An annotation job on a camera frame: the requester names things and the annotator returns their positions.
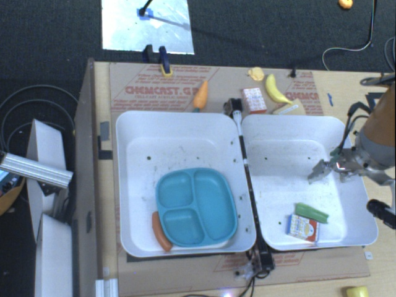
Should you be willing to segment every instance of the small carton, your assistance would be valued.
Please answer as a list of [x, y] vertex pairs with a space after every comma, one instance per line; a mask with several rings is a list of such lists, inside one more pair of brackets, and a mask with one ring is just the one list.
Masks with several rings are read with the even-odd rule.
[[316, 242], [319, 222], [299, 215], [290, 215], [287, 234], [309, 242]]
[[261, 94], [260, 88], [243, 89], [242, 97], [249, 114], [265, 113], [267, 111], [267, 106], [265, 105], [264, 97]]

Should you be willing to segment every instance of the cable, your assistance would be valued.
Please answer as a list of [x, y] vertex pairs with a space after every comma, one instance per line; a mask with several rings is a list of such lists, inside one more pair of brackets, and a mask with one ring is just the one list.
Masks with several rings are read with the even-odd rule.
[[[395, 71], [395, 39], [396, 39], [396, 37], [391, 37], [391, 38], [389, 38], [389, 39], [385, 42], [385, 46], [384, 46], [384, 55], [385, 55], [386, 63], [388, 64], [388, 66], [389, 66], [393, 71]], [[392, 62], [390, 61], [390, 59], [389, 59], [389, 57], [388, 57], [388, 52], [387, 52], [388, 43], [389, 43], [390, 41], [392, 41], [392, 40], [394, 41], [394, 42], [393, 42], [393, 45], [392, 45], [392, 56], [393, 56], [393, 60], [394, 60], [393, 64], [392, 64]]]
[[53, 106], [59, 108], [60, 111], [62, 111], [62, 112], [67, 116], [67, 118], [68, 118], [68, 120], [69, 120], [69, 122], [70, 122], [70, 124], [71, 124], [71, 126], [72, 126], [72, 129], [74, 130], [74, 121], [73, 121], [72, 117], [71, 117], [70, 114], [69, 114], [62, 106], [60, 106], [59, 104], [57, 104], [57, 103], [55, 103], [55, 102], [53, 102], [53, 101], [45, 100], [45, 99], [31, 99], [31, 100], [26, 100], [26, 101], [23, 101], [23, 102], [21, 102], [21, 103], [18, 103], [18, 104], [15, 105], [15, 106], [13, 106], [13, 107], [6, 113], [5, 117], [4, 117], [3, 120], [2, 120], [1, 128], [0, 128], [0, 142], [1, 142], [2, 149], [6, 148], [6, 141], [5, 141], [5, 139], [4, 139], [4, 125], [5, 125], [5, 123], [6, 123], [6, 119], [8, 118], [8, 116], [10, 115], [10, 113], [13, 112], [16, 108], [18, 108], [18, 107], [20, 107], [20, 106], [22, 106], [22, 105], [26, 105], [26, 104], [28, 104], [28, 103], [47, 103], [47, 104], [50, 104], [50, 105], [53, 105]]
[[[60, 125], [58, 125], [58, 124], [56, 124], [56, 123], [47, 122], [47, 121], [44, 121], [44, 123], [47, 124], [47, 125], [49, 125], [49, 126], [57, 127], [57, 128], [58, 128], [59, 130], [61, 130], [61, 131], [64, 131], [64, 130], [65, 130], [64, 127], [62, 127], [62, 126], [60, 126]], [[10, 150], [10, 141], [11, 141], [11, 138], [15, 135], [15, 133], [18, 132], [19, 130], [21, 130], [23, 127], [29, 126], [29, 125], [31, 125], [31, 124], [32, 124], [32, 122], [25, 123], [25, 124], [23, 124], [23, 125], [17, 127], [15, 130], [13, 130], [13, 131], [11, 132], [11, 134], [9, 135], [9, 137], [8, 137], [8, 139], [7, 139], [7, 144], [6, 144], [6, 149], [7, 149], [7, 151]]]
[[[368, 106], [366, 106], [364, 103], [360, 102], [360, 101], [358, 101], [358, 102], [356, 102], [356, 103], [354, 103], [353, 105], [350, 106], [350, 108], [348, 110], [348, 114], [347, 114], [348, 115], [348, 119], [347, 119], [347, 122], [345, 124], [344, 134], [343, 134], [343, 137], [342, 137], [340, 145], [337, 147], [337, 150], [338, 150], [337, 153], [338, 154], [342, 153], [342, 149], [344, 147], [345, 141], [346, 141], [346, 139], [348, 137], [348, 134], [350, 132], [350, 129], [351, 129], [351, 127], [350, 127], [351, 118], [352, 118], [352, 116], [354, 115], [354, 113], [358, 109], [365, 110], [365, 112], [367, 112], [367, 114], [371, 113], [371, 109]], [[355, 119], [353, 119], [352, 126], [355, 124], [357, 119], [362, 118], [362, 117], [363, 116], [357, 116]]]
[[26, 204], [29, 204], [29, 201], [21, 194], [19, 194], [19, 199], [25, 202]]
[[322, 62], [324, 67], [326, 68], [326, 70], [330, 70], [329, 67], [327, 67], [325, 61], [324, 61], [324, 56], [326, 55], [326, 53], [328, 51], [332, 51], [332, 50], [340, 50], [340, 51], [351, 51], [351, 52], [360, 52], [365, 50], [367, 47], [369, 47], [369, 45], [372, 43], [372, 34], [374, 32], [374, 14], [376, 13], [376, 8], [375, 8], [375, 1], [376, 0], [372, 0], [372, 8], [371, 8], [371, 23], [370, 23], [370, 32], [369, 32], [369, 40], [366, 43], [366, 45], [364, 45], [362, 48], [358, 48], [358, 49], [353, 49], [353, 48], [343, 48], [343, 47], [331, 47], [328, 48], [327, 50], [325, 50], [322, 54]]
[[[252, 297], [254, 294], [254, 286], [255, 286], [255, 282], [256, 282], [256, 277], [258, 279], [265, 279], [270, 274], [270, 272], [266, 272], [264, 276], [259, 276], [259, 274], [260, 273], [258, 273], [257, 275], [252, 277], [249, 284], [245, 287], [243, 292], [238, 295], [238, 297], [244, 297], [244, 295], [249, 291], [250, 288], [251, 288], [250, 297]], [[188, 295], [184, 295], [183, 297], [214, 297], [214, 296], [200, 295], [200, 294], [188, 294]]]
[[368, 119], [369, 116], [365, 116], [365, 115], [362, 114], [362, 115], [360, 115], [360, 116], [355, 117], [355, 118], [352, 120], [352, 123], [351, 123], [351, 125], [350, 125], [350, 127], [349, 127], [349, 129], [348, 129], [348, 134], [352, 131], [353, 127], [355, 126], [356, 120], [358, 120], [358, 119], [360, 119], [360, 118]]
[[[36, 89], [36, 88], [48, 88], [48, 89], [53, 89], [53, 90], [57, 90], [59, 92], [65, 93], [67, 96], [69, 96], [70, 98], [72, 98], [76, 103], [78, 103], [78, 99], [76, 99], [75, 96], [73, 96], [70, 92], [68, 92], [67, 90], [64, 90], [62, 88], [59, 88], [57, 86], [53, 86], [53, 85], [32, 85], [32, 86], [28, 86], [28, 87], [24, 87], [22, 89], [17, 90], [16, 92], [12, 93], [11, 95], [9, 95], [1, 104], [0, 104], [0, 110], [3, 108], [3, 106], [13, 97], [15, 97], [16, 95], [25, 92], [27, 90], [30, 89]], [[6, 148], [6, 142], [4, 140], [4, 136], [3, 133], [1, 133], [0, 135], [0, 149], [4, 150]]]
[[71, 196], [67, 196], [64, 200], [63, 200], [63, 203], [62, 203], [62, 208], [61, 208], [61, 215], [63, 215], [64, 214], [64, 209], [65, 209], [65, 204], [66, 204], [66, 201], [69, 201], [70, 200], [70, 198], [71, 198]]

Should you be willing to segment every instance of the blue plate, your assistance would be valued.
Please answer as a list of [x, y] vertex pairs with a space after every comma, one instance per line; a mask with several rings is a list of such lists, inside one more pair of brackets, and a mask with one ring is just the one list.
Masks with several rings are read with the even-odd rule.
[[236, 231], [234, 198], [218, 171], [191, 168], [166, 174], [157, 184], [156, 198], [163, 231], [178, 246], [217, 244]]

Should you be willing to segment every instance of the orange carrot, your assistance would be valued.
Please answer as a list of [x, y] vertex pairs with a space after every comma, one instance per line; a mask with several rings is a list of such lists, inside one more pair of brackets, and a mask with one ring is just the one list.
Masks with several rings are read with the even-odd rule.
[[204, 109], [206, 105], [206, 101], [208, 99], [208, 82], [205, 80], [202, 85], [199, 87], [198, 92], [196, 93], [194, 100], [192, 101], [194, 108]]

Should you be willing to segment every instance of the white cable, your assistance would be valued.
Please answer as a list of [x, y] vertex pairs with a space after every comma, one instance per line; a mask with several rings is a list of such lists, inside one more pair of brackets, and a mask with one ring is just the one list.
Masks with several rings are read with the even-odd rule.
[[396, 37], [394, 37], [394, 45], [392, 47], [393, 48], [392, 51], [393, 51], [393, 54], [394, 54], [394, 62], [396, 63], [396, 59], [395, 59], [395, 57], [396, 57], [396, 54], [395, 54], [396, 53], [395, 41], [396, 41]]
[[340, 51], [350, 51], [350, 52], [360, 52], [365, 50], [367, 47], [369, 47], [369, 45], [372, 42], [372, 33], [374, 31], [374, 0], [372, 0], [372, 8], [371, 8], [371, 24], [370, 24], [370, 36], [369, 36], [369, 41], [367, 42], [366, 45], [364, 45], [362, 48], [358, 48], [358, 49], [353, 49], [353, 48], [344, 48], [344, 47], [331, 47], [328, 48], [327, 50], [325, 50], [322, 54], [322, 62], [324, 67], [329, 71], [329, 67], [327, 67], [325, 61], [324, 61], [324, 56], [328, 51], [332, 51], [332, 50], [340, 50]]
[[[390, 41], [394, 41], [393, 42], [393, 45], [392, 45], [392, 57], [393, 57], [393, 60], [394, 60], [394, 62], [393, 62], [393, 64], [392, 64], [392, 62], [390, 61], [390, 59], [389, 59], [389, 57], [388, 57], [388, 54], [387, 54], [387, 48], [388, 48], [388, 43], [390, 42]], [[385, 59], [386, 59], [386, 62], [387, 62], [387, 64], [388, 64], [388, 66], [393, 70], [393, 71], [395, 71], [395, 37], [391, 37], [391, 38], [389, 38], [386, 42], [385, 42], [385, 46], [384, 46], [384, 55], [385, 55]]]

